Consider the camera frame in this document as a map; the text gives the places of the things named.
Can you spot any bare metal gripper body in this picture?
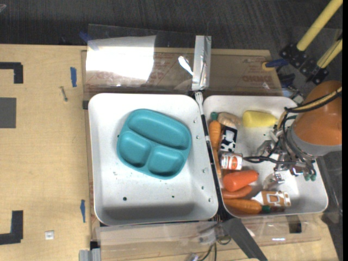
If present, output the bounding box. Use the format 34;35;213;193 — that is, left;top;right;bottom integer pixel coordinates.
273;145;316;177

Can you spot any yellow rounded toy food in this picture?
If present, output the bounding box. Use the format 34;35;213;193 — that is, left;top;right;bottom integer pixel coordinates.
242;110;279;128

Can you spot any white plastic tray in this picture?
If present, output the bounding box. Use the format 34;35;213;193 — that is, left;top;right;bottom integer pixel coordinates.
88;92;219;226
202;95;329;219

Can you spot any small orange and white can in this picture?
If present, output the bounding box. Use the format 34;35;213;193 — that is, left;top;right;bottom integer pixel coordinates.
219;152;244;171

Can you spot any black and white cow-print carton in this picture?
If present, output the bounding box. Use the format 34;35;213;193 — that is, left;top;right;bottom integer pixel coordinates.
220;126;238;153

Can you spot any orange carrot with green top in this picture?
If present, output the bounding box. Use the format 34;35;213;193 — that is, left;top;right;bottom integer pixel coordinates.
223;198;271;215

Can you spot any orange sausage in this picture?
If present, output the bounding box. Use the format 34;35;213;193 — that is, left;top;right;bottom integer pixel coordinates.
221;185;253;200

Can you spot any beige toy bread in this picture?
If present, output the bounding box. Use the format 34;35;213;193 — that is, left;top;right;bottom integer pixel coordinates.
217;112;242;129

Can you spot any long orange carrot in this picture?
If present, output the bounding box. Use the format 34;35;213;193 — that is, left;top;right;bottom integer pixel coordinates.
208;111;223;179

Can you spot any thin black and white rod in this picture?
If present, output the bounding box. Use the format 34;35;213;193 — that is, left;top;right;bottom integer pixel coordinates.
194;91;224;192

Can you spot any teal divided plate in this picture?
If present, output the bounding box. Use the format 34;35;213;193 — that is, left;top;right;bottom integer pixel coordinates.
116;108;192;180

